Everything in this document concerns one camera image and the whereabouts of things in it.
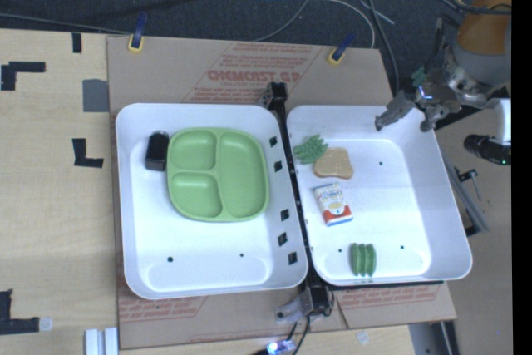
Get green pea pods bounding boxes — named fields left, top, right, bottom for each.
left=349, top=242, right=377, bottom=278
left=292, top=134, right=330, bottom=165

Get white plastic tray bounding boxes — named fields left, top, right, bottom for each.
left=286, top=104, right=474, bottom=288
left=115, top=102, right=310, bottom=301

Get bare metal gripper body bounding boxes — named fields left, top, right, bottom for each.
left=416, top=61, right=502, bottom=116

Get tan bread slice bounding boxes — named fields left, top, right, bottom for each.
left=313, top=146, right=355, bottom=180

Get black can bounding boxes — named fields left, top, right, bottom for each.
left=144, top=130, right=170, bottom=172

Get black block with thin wires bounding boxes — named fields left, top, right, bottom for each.
left=306, top=284, right=333, bottom=317
left=261, top=81, right=289, bottom=111

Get red and white carton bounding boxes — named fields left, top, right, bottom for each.
left=313, top=182, right=355, bottom=228

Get green divided plate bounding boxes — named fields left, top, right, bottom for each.
left=166, top=126, right=271, bottom=224

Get brown cardboard board red print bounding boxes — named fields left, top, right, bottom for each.
left=105, top=34, right=459, bottom=351

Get thin black rod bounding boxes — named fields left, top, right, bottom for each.
left=275, top=106, right=320, bottom=290

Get black cylinder on white bracket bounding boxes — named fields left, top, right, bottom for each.
left=463, top=97, right=513, bottom=167

